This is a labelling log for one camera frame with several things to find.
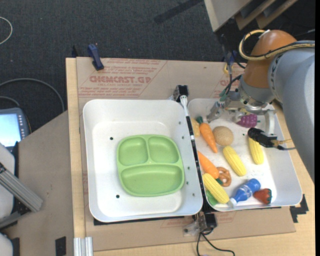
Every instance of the white cable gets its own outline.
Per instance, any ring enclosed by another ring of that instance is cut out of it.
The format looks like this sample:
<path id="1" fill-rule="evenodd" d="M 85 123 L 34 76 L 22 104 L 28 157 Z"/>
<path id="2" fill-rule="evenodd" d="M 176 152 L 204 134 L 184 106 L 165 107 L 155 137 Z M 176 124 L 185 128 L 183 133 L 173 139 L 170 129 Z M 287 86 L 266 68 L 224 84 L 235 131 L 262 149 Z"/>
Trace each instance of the white cable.
<path id="1" fill-rule="evenodd" d="M 6 21 L 10 26 L 10 34 L 7 36 L 6 39 L 4 39 L 2 42 L 0 42 L 0 45 L 2 45 L 4 42 L 6 42 L 11 37 L 14 28 L 12 27 L 11 22 L 9 20 L 7 20 L 6 18 L 0 16 L 0 19 Z"/>

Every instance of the dark floor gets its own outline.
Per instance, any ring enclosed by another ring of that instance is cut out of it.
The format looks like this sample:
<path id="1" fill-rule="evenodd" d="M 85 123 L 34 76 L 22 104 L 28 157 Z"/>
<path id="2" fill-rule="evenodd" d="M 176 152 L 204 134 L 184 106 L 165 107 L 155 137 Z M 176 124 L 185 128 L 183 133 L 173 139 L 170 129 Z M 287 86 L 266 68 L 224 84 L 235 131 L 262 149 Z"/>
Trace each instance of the dark floor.
<path id="1" fill-rule="evenodd" d="M 183 3 L 189 2 L 187 8 Z M 35 131 L 62 112 L 51 85 L 67 108 L 65 59 L 73 46 L 88 56 L 97 44 L 101 57 L 219 62 L 219 37 L 237 50 L 242 37 L 258 29 L 255 21 L 239 31 L 230 19 L 213 32 L 203 0 L 0 0 L 0 17 L 13 26 L 12 36 L 0 44 L 0 96 L 16 100 Z M 264 29 L 282 29 L 297 40 L 314 40 L 315 0 L 299 0 Z M 10 33 L 0 19 L 0 42 Z M 0 98 L 0 109 L 15 104 Z"/>

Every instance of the green divided plate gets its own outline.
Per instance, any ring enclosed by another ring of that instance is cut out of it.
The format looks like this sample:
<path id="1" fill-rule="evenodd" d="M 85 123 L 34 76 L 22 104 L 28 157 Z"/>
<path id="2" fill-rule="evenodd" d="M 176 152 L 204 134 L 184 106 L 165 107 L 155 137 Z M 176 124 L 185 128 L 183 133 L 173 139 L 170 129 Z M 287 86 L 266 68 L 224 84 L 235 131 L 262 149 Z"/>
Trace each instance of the green divided plate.
<path id="1" fill-rule="evenodd" d="M 125 191 L 155 197 L 181 189 L 185 173 L 176 143 L 163 135 L 134 135 L 117 146 L 116 163 Z"/>

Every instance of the toy bottle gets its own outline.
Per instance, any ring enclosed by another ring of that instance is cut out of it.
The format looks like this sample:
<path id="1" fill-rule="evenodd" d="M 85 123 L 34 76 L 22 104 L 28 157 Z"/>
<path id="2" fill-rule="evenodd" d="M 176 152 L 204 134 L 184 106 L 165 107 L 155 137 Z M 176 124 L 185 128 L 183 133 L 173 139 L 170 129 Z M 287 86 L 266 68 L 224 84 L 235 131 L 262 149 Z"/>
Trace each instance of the toy bottle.
<path id="1" fill-rule="evenodd" d="M 241 185 L 238 190 L 236 191 L 235 195 L 230 198 L 228 202 L 232 207 L 235 207 L 238 202 L 245 201 L 249 197 L 251 197 L 254 192 L 260 189 L 261 185 L 260 182 L 255 179 L 249 179 L 249 181 L 243 185 Z"/>

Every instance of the toy food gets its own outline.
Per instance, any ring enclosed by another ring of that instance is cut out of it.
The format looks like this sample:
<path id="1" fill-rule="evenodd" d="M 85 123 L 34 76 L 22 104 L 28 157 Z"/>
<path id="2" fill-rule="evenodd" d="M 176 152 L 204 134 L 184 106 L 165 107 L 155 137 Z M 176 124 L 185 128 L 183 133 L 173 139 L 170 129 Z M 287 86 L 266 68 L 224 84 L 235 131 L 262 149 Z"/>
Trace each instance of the toy food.
<path id="1" fill-rule="evenodd" d="M 255 199 L 258 199 L 260 202 L 268 205 L 271 203 L 272 191 L 269 188 L 264 188 L 264 189 L 261 189 L 261 190 L 254 192 L 253 197 Z"/>
<path id="2" fill-rule="evenodd" d="M 210 125 L 204 122 L 201 116 L 199 116 L 196 121 L 199 123 L 199 130 L 205 142 L 209 145 L 214 153 L 218 153 L 216 139 Z"/>
<path id="3" fill-rule="evenodd" d="M 253 158 L 253 161 L 256 165 L 261 165 L 264 163 L 264 153 L 259 142 L 253 140 L 248 136 L 249 148 Z"/>
<path id="4" fill-rule="evenodd" d="M 215 179 L 217 179 L 219 177 L 219 171 L 217 167 L 199 151 L 198 151 L 198 157 L 199 157 L 200 165 L 203 168 L 203 171 L 207 174 L 210 174 Z"/>
<path id="5" fill-rule="evenodd" d="M 209 174 L 202 175 L 204 187 L 210 191 L 211 195 L 221 204 L 229 202 L 230 198 L 224 188 Z"/>
<path id="6" fill-rule="evenodd" d="M 230 204 L 234 207 L 240 201 L 246 201 L 261 187 L 260 182 L 252 178 L 248 182 L 242 184 L 235 192 L 235 195 L 230 198 Z"/>
<path id="7" fill-rule="evenodd" d="M 219 178 L 219 180 L 222 181 L 221 186 L 222 187 L 229 187 L 231 184 L 231 181 L 232 181 L 230 172 L 226 168 L 221 167 L 221 166 L 217 167 L 217 170 L 219 171 L 218 178 Z"/>
<path id="8" fill-rule="evenodd" d="M 246 128 L 252 128 L 257 125 L 258 116 L 256 114 L 246 114 L 241 116 L 240 121 L 236 122 L 238 125 Z"/>
<path id="9" fill-rule="evenodd" d="M 215 142 L 221 146 L 228 146 L 234 141 L 233 132 L 226 126 L 217 126 L 213 129 Z"/>
<path id="10" fill-rule="evenodd" d="M 233 147 L 225 146 L 222 152 L 226 161 L 238 176 L 244 176 L 247 173 L 244 163 Z"/>
<path id="11" fill-rule="evenodd" d="M 191 118 L 191 126 L 192 126 L 194 137 L 199 137 L 200 136 L 199 123 L 194 118 Z"/>
<path id="12" fill-rule="evenodd" d="M 206 197 L 208 198 L 209 203 L 212 206 L 215 206 L 218 203 L 217 199 L 214 198 L 214 196 L 210 193 L 209 190 L 206 189 L 205 193 L 206 193 Z"/>

